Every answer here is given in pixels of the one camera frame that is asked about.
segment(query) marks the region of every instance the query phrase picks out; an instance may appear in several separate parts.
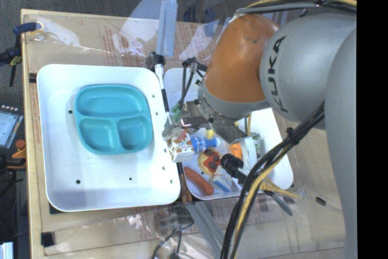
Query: toy sausage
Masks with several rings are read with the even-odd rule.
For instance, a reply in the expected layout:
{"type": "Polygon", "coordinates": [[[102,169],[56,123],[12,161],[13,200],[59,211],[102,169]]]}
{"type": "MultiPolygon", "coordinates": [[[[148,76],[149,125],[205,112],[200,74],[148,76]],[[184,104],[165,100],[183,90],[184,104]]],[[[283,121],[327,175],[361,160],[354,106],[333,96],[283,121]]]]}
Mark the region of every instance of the toy sausage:
{"type": "Polygon", "coordinates": [[[188,179],[190,179],[195,185],[201,189],[206,195],[211,195],[214,192],[213,187],[195,170],[189,167],[184,168],[184,173],[188,179]]]}

